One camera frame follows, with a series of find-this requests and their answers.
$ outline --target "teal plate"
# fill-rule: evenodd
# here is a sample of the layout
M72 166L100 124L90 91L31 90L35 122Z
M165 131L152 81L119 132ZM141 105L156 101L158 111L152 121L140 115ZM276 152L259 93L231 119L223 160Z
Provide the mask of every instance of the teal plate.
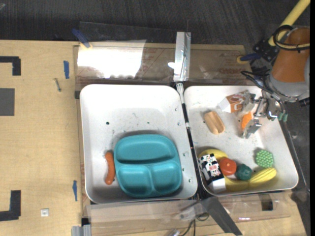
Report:
M135 198L175 192L182 170L174 143L163 135L135 135L119 140L114 149L116 176L121 189Z

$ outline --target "robotic claw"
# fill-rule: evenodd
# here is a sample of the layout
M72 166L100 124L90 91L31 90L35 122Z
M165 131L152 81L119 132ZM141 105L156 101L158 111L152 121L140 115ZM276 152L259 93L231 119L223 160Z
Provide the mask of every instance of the robotic claw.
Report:
M278 40L281 31L289 31L284 43ZM259 118L287 121L286 102L300 101L309 104L310 98L310 29L293 29L282 26L273 34L273 40L279 47L272 69L258 76L254 73L242 72L262 89L262 96L256 100L251 95L244 101L243 109L258 105L254 118L245 127L243 137L255 133L262 125Z

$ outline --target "green ball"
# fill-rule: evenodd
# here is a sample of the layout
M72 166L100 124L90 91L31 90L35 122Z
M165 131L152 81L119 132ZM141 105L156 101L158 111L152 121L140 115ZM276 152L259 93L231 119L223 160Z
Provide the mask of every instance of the green ball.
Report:
M262 149L256 155L256 163L263 168L272 167L274 164L272 153Z
M239 180L249 180L252 176L252 169L243 163L237 167L235 176Z

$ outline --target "yellow pole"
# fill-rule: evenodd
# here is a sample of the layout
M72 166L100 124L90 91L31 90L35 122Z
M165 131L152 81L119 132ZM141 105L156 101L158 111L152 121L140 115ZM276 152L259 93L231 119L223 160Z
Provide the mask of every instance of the yellow pole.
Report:
M310 3L311 3L311 0L299 0L296 6L287 15L285 20L280 24L280 26L293 25L294 22L299 18L299 16L301 16L303 11L307 8L307 6L309 6ZM280 40L284 36L284 34L285 34L285 31L281 32L278 36L278 39ZM269 42L269 45L271 46L276 45L272 36L269 38L268 42Z

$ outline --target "wooden surface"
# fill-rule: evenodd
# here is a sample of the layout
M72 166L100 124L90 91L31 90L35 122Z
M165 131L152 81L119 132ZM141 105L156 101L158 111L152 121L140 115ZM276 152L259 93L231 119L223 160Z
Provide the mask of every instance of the wooden surface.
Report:
M0 211L9 210L11 190L21 190L18 220L0 222L0 236L71 235L80 225L80 177L73 46L77 42L0 40L0 56L19 56L22 75L0 63L0 88L15 88L15 116L0 117ZM63 61L70 64L65 79ZM54 78L62 89L58 92ZM72 184L77 181L78 201ZM243 235L306 235L296 204L289 217L237 223ZM48 217L40 210L49 208ZM130 236L163 236L168 231ZM219 226L198 227L197 235L221 235Z

